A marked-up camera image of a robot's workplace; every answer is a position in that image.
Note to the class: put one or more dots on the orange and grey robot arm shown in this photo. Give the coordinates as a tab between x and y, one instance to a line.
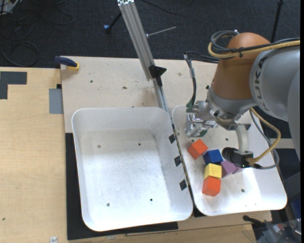
243	70

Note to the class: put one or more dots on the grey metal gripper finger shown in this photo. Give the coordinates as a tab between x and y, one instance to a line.
202	131
190	129

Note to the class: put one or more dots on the black cylinder on white bracket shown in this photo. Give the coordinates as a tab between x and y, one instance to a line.
237	157

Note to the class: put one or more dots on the pale wood board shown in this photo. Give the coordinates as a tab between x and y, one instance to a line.
106	85

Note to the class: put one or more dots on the blue cube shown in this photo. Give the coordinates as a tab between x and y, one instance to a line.
213	157

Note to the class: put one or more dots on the white plastic tray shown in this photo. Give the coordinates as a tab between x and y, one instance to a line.
253	191
126	171

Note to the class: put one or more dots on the yellow cube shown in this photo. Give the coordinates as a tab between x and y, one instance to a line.
212	171

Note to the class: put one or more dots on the orange cube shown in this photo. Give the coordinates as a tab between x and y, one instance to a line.
197	148
211	186

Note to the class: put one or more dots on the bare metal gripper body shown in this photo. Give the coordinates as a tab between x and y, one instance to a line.
209	115

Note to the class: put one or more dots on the purple cube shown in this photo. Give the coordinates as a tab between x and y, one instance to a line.
229	168

